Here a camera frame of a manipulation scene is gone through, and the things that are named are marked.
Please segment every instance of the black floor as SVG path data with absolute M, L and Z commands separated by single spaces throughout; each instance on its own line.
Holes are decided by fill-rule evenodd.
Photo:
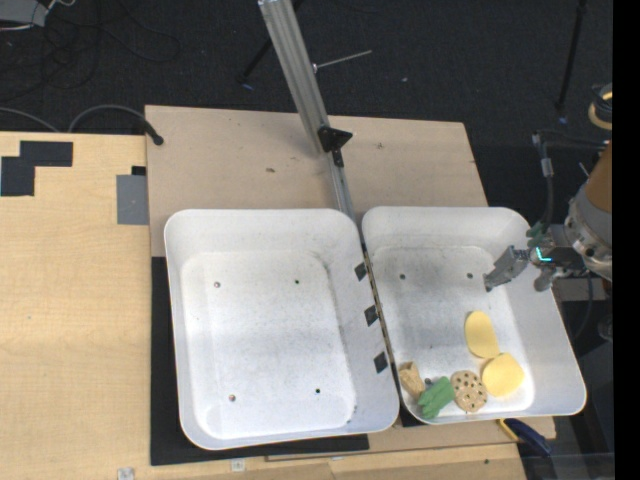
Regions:
M 593 86 L 612 81 L 613 0 L 586 2 L 561 113 L 579 0 L 304 0 L 298 21 L 312 62 L 372 51 L 318 71 L 329 114 L 464 123 L 489 204 L 517 210 L 533 224 L 546 196 L 532 131 L 611 137 L 591 124 L 587 109 Z M 57 4 L 44 28 L 0 31 L 0 106 L 63 131 L 100 104 L 139 112 L 147 104 L 295 112 L 272 50 L 245 86 L 237 81 L 267 39 L 256 0 Z M 104 111 L 74 131 L 130 133 L 138 126 L 132 115 Z M 0 129 L 43 126 L 0 111 Z M 549 151 L 554 217 L 561 222 L 596 152 L 584 146 Z M 576 345 L 578 356 L 605 344 L 597 323 Z M 595 436 L 601 418 L 592 417 L 598 411 L 591 403 L 590 397 L 584 414 L 572 420 L 581 446 L 585 453 L 613 453 Z M 584 439 L 585 432 L 595 437 Z

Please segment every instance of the cookie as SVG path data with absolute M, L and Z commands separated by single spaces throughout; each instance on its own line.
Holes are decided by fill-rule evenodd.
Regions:
M 487 403 L 487 391 L 477 373 L 461 370 L 451 376 L 455 402 L 465 412 L 476 412 Z

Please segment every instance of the small brown object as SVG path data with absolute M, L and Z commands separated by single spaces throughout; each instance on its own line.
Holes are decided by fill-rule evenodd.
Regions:
M 455 402 L 465 412 L 476 412 L 487 403 L 487 391 L 480 375 L 471 370 L 461 370 L 451 376 L 456 393 Z
M 398 376 L 400 377 L 400 384 L 408 391 L 408 393 L 418 400 L 420 395 L 425 390 L 425 385 L 420 377 L 420 372 L 416 363 L 413 361 L 400 365 L 398 369 Z

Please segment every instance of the black tape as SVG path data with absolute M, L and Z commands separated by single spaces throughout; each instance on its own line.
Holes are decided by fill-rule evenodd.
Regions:
M 360 263 L 355 269 L 356 275 L 358 276 L 358 281 L 362 281 L 364 276 L 367 275 L 367 267 L 364 265 L 364 261 Z
M 0 196 L 32 196 L 36 169 L 19 156 L 2 158 Z
M 389 366 L 389 362 L 387 361 L 387 356 L 384 352 L 380 352 L 374 359 L 373 363 L 376 365 L 376 373 L 380 373 L 387 366 Z
M 378 319 L 378 312 L 375 306 L 371 306 L 364 310 L 364 317 L 367 319 L 367 325 L 371 327 L 371 324 Z
M 20 141 L 20 156 L 2 158 L 0 196 L 33 196 L 37 167 L 71 167 L 73 142 Z
M 20 158 L 34 166 L 71 167 L 73 142 L 20 141 Z

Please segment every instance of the black stand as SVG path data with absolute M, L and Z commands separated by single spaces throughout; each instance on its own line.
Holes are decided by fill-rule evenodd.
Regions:
M 293 10 L 297 11 L 298 7 L 300 7 L 302 5 L 302 2 L 304 2 L 305 0 L 296 0 L 293 3 Z M 265 54 L 269 51 L 269 49 L 271 48 L 271 46 L 273 46 L 273 43 L 271 42 L 271 39 L 268 39 L 263 45 L 262 48 L 260 48 L 260 50 L 258 51 L 258 53 L 255 55 L 255 57 L 253 58 L 253 60 L 251 62 L 249 62 L 249 64 L 247 65 L 247 67 L 245 68 L 245 70 L 238 74 L 238 76 L 236 76 L 236 81 L 240 84 L 240 85 L 246 85 L 248 79 L 249 79 L 249 75 L 251 75 L 251 73 L 253 72 L 253 70 L 255 69 L 255 67 L 260 63 L 260 61 L 262 60 L 262 57 L 265 56 Z
M 573 63 L 576 58 L 576 50 L 578 48 L 578 40 L 580 39 L 580 29 L 582 28 L 582 18 L 587 12 L 587 0 L 580 0 L 578 8 L 576 9 L 576 23 L 573 27 L 573 38 L 571 39 L 571 47 L 569 49 L 569 58 L 567 59 L 567 67 L 564 72 L 564 80 L 562 81 L 562 88 L 560 89 L 560 96 L 556 101 L 556 110 L 559 114 L 560 123 L 567 123 L 567 116 L 565 115 L 564 101 L 567 97 L 567 91 L 569 90 L 569 82 L 571 80 L 571 72 L 573 71 Z

